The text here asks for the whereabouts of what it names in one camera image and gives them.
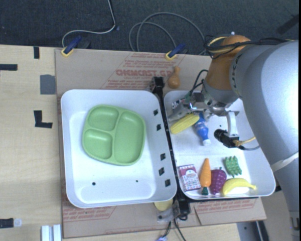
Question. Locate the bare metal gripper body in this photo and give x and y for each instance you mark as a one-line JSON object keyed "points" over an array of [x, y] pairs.
{"points": [[203, 104]]}

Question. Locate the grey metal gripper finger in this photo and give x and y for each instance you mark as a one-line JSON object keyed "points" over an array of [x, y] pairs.
{"points": [[178, 114], [183, 103]]}

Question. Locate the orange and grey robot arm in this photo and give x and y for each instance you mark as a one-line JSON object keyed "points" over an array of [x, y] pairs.
{"points": [[266, 104]]}

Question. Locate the yellow corn cob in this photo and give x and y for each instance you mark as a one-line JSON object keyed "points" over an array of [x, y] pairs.
{"points": [[184, 123]]}

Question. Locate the brown toy drumstick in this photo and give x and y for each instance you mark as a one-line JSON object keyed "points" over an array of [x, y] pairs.
{"points": [[174, 80]]}

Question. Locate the blue and white bottle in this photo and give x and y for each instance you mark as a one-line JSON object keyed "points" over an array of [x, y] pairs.
{"points": [[202, 130]]}

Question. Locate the white plastic tray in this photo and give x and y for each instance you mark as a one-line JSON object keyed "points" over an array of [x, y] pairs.
{"points": [[215, 152], [115, 184]]}

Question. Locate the red and white carton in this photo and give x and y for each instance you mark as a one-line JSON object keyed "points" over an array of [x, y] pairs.
{"points": [[189, 177]]}

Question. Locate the orange carrot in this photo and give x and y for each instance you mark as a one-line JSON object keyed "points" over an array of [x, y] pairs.
{"points": [[205, 174]]}

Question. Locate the green divided plate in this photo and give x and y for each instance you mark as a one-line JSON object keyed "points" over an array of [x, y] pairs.
{"points": [[115, 134]]}

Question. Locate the green pea pods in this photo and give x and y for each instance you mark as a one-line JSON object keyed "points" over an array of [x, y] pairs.
{"points": [[232, 166]]}

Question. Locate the purple grapes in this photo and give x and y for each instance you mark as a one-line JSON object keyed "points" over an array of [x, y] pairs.
{"points": [[217, 181]]}

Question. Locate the yellow banana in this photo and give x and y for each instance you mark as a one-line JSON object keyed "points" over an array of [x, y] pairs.
{"points": [[234, 184]]}

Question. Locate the yellow round toy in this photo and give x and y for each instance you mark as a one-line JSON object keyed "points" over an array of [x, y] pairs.
{"points": [[163, 205]]}

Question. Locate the brown cardboard board, red print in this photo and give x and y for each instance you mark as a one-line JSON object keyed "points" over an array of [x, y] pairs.
{"points": [[95, 69]]}

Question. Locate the black cylinder on white bracket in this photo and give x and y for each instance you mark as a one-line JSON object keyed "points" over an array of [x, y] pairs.
{"points": [[225, 137]]}

